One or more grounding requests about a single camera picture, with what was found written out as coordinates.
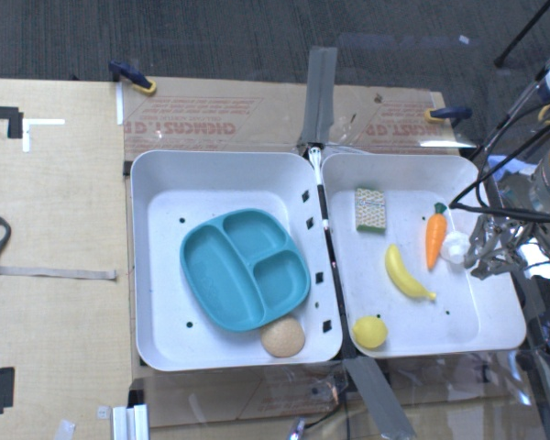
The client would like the green and white carton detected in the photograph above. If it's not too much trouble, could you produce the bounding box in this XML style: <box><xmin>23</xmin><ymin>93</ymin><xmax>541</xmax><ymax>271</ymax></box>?
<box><xmin>354</xmin><ymin>187</ymin><xmax>387</xmax><ymax>234</ymax></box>

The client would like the yellow banana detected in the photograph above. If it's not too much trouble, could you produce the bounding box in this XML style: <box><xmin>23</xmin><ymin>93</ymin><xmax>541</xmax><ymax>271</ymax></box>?
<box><xmin>384</xmin><ymin>244</ymin><xmax>437</xmax><ymax>301</ymax></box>

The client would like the orange carrot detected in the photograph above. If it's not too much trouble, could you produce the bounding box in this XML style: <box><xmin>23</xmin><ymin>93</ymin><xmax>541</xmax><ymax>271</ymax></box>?
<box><xmin>424</xmin><ymin>202</ymin><xmax>449</xmax><ymax>270</ymax></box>

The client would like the blue divided plate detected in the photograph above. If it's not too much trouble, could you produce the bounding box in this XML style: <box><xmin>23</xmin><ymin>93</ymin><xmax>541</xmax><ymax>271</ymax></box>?
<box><xmin>179</xmin><ymin>207</ymin><xmax>312</xmax><ymax>333</ymax></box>

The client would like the yellow lemon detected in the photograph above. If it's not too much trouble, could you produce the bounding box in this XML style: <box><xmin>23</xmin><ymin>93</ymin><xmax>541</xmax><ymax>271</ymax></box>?
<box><xmin>351</xmin><ymin>314</ymin><xmax>389</xmax><ymax>350</ymax></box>

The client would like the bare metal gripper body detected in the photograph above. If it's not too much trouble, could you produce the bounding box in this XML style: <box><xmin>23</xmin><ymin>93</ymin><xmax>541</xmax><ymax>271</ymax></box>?
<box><xmin>494</xmin><ymin>220</ymin><xmax>550</xmax><ymax>270</ymax></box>

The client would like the tan round bread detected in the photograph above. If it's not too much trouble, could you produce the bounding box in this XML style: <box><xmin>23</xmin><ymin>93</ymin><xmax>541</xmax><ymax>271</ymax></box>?
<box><xmin>259</xmin><ymin>316</ymin><xmax>306</xmax><ymax>358</ymax></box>

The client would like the brown cardboard board red print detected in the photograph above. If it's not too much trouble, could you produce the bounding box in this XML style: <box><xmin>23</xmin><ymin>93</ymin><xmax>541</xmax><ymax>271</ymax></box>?
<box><xmin>121</xmin><ymin>76</ymin><xmax>528</xmax><ymax>429</ymax></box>

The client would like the white plastic tray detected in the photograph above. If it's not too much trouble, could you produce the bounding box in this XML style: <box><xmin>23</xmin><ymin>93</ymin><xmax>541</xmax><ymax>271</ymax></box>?
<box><xmin>129</xmin><ymin>148</ymin><xmax>344</xmax><ymax>373</ymax></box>
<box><xmin>320</xmin><ymin>152</ymin><xmax>528</xmax><ymax>360</ymax></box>

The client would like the white garlic bulb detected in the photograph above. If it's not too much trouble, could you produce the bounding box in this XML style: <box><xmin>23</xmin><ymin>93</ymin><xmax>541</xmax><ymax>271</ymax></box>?
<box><xmin>440</xmin><ymin>230</ymin><xmax>471</xmax><ymax>264</ymax></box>

